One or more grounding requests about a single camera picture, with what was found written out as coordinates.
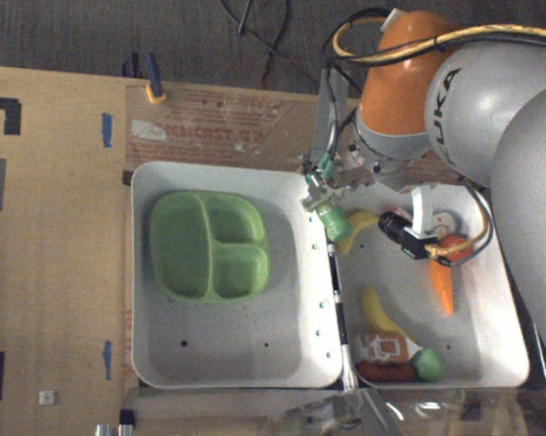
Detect green divided plate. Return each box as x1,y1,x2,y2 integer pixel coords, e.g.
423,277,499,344
144,186,276,308

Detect green bottle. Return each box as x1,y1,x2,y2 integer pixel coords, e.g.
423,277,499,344
314,203,356,245

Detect green ball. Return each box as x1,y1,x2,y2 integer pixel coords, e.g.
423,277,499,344
409,346,447,385

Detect yellow banana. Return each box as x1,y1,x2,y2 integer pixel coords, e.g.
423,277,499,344
337,208,381,258
359,285,420,341

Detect brown sausage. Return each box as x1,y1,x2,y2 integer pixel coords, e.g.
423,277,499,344
353,360,418,387

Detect orange and white carton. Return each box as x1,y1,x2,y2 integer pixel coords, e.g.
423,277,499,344
353,330,425,368

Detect white plastic tray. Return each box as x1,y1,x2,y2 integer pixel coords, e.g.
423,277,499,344
320,174,543,400
116,159,358,402

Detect orange carrot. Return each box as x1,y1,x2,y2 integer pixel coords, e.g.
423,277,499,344
425,257,459,316

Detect white and orange cup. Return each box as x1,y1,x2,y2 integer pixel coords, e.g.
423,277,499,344
427,208,464,241

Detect black cylinder on white bracket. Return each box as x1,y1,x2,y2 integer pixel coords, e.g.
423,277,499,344
375,181,444,263

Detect red tomato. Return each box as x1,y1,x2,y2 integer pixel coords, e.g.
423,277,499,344
437,232,475,265

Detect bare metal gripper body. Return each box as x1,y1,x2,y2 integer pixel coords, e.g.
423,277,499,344
329,135,419,196

